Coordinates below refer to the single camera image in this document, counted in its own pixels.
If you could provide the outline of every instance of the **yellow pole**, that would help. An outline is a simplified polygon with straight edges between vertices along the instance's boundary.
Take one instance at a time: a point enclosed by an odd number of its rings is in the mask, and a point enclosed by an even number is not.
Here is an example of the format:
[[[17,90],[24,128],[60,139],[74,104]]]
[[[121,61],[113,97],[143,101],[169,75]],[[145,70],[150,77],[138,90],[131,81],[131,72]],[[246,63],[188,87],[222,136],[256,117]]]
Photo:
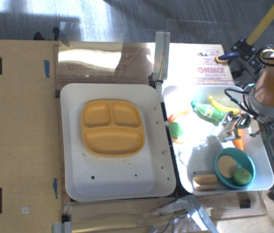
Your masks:
[[[257,27],[253,30],[250,36],[246,39],[246,43],[249,46],[253,46],[257,39],[261,36],[261,34],[266,30],[266,28],[271,24],[274,20],[274,4],[264,16],[262,21],[257,25]]]

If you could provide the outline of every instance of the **toy banana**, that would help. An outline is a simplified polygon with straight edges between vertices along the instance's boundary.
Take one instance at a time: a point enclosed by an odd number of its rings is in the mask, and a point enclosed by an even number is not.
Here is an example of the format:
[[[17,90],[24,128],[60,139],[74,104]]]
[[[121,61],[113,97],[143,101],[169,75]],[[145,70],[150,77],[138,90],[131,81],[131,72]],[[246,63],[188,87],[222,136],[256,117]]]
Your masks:
[[[211,106],[213,106],[214,108],[223,111],[223,112],[227,112],[227,111],[232,111],[233,115],[238,115],[240,113],[240,109],[237,108],[233,108],[233,107],[226,107],[221,105],[219,102],[217,102],[216,100],[213,99],[213,96],[209,96],[208,97],[211,103]]]

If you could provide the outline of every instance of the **green bottle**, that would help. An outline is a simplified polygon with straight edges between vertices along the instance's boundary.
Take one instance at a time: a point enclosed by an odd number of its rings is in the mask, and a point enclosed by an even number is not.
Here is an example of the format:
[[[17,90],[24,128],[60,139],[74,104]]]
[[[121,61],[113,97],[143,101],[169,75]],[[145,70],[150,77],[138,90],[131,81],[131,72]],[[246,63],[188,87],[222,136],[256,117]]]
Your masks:
[[[202,104],[196,101],[192,101],[191,105],[194,112],[199,112],[202,116],[212,119],[218,123],[221,122],[225,116],[224,112],[214,108],[209,104]]]

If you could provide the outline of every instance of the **blue bowl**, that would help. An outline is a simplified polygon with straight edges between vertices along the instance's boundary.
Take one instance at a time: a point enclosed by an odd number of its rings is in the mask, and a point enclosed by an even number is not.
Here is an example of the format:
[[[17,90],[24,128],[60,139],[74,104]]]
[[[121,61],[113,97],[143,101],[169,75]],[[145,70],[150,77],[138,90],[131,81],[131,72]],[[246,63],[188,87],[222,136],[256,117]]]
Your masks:
[[[224,177],[223,175],[221,175],[221,173],[218,169],[218,159],[222,155],[228,155],[228,156],[232,157],[236,161],[238,168],[247,169],[252,175],[251,181],[246,185],[240,186],[235,183],[233,178],[227,178],[227,177]],[[252,182],[254,181],[255,167],[254,167],[253,161],[251,160],[250,156],[246,152],[244,152],[240,149],[237,149],[237,148],[225,148],[225,149],[221,150],[215,158],[214,173],[216,174],[216,176],[218,177],[218,180],[222,184],[224,184],[230,188],[234,188],[234,189],[244,189],[244,188],[247,188],[249,185],[251,185]]]

